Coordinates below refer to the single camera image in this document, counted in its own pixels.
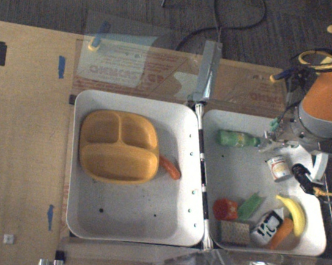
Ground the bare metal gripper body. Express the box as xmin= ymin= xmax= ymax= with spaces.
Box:
xmin=262 ymin=111 xmax=309 ymax=149

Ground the small white can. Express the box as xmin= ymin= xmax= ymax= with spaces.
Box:
xmin=264 ymin=153 xmax=296 ymax=184

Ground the green plastic bottle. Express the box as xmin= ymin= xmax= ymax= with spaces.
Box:
xmin=215 ymin=128 xmax=263 ymax=152

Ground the white plastic tray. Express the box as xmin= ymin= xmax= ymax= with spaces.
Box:
xmin=54 ymin=87 xmax=223 ymax=257
xmin=183 ymin=107 xmax=332 ymax=265

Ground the green packet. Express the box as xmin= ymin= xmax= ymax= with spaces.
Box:
xmin=235 ymin=189 xmax=268 ymax=224

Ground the yellow banana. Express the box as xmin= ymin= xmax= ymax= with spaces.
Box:
xmin=270 ymin=194 xmax=311 ymax=239

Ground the black and white carton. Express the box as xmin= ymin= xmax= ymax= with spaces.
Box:
xmin=248 ymin=205 xmax=286 ymax=248

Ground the orange carrot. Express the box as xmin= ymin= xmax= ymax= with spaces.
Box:
xmin=265 ymin=214 xmax=296 ymax=253

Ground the brown rectangular biscuit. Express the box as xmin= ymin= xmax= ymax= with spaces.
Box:
xmin=216 ymin=219 xmax=254 ymax=247

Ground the orange-red sausage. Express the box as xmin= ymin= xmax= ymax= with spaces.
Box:
xmin=156 ymin=154 xmax=184 ymax=181

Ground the brown cardboard board red print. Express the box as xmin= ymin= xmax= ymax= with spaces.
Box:
xmin=42 ymin=37 xmax=332 ymax=265

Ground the orange divided plate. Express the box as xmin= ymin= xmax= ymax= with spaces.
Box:
xmin=73 ymin=106 xmax=167 ymax=190

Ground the black cylinder on white bracket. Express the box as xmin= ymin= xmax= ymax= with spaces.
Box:
xmin=288 ymin=147 xmax=330 ymax=197

